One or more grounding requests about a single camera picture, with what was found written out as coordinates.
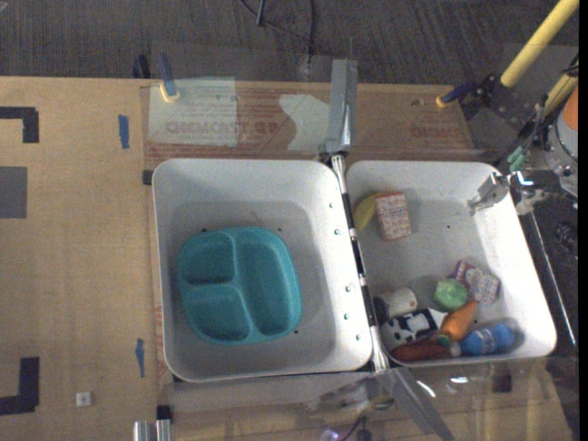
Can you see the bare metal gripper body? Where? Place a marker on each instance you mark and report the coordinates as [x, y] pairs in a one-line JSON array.
[[558, 179]]

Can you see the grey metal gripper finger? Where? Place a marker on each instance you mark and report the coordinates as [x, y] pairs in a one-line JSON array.
[[489, 192], [528, 202]]

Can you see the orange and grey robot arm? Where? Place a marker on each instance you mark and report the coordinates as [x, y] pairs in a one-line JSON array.
[[569, 127]]

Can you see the white plastic tray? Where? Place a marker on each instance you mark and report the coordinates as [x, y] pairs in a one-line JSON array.
[[257, 186], [441, 246]]

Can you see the white and purple packet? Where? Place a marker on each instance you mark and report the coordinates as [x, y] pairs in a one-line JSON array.
[[483, 285]]

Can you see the white carton with orange print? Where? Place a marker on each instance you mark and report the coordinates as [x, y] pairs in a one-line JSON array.
[[394, 216]]

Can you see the green round vegetable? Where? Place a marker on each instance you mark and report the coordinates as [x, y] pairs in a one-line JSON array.
[[451, 294]]

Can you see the yellow banana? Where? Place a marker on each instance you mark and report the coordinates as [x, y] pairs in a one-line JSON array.
[[364, 211]]

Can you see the orange carrot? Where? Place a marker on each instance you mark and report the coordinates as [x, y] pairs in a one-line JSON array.
[[459, 322]]

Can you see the white can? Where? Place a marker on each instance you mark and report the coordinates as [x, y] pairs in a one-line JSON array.
[[400, 301]]

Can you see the blue bottle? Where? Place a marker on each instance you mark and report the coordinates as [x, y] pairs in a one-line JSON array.
[[489, 339]]

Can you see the black and white cow carton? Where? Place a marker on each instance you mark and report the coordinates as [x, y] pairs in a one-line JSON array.
[[409, 328]]

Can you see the brown sausage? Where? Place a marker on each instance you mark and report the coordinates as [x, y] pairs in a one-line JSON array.
[[420, 352]]

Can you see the teal divided plate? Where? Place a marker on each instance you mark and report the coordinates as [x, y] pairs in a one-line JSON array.
[[239, 287]]

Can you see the small white square block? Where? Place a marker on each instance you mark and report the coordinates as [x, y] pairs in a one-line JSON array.
[[83, 399]]

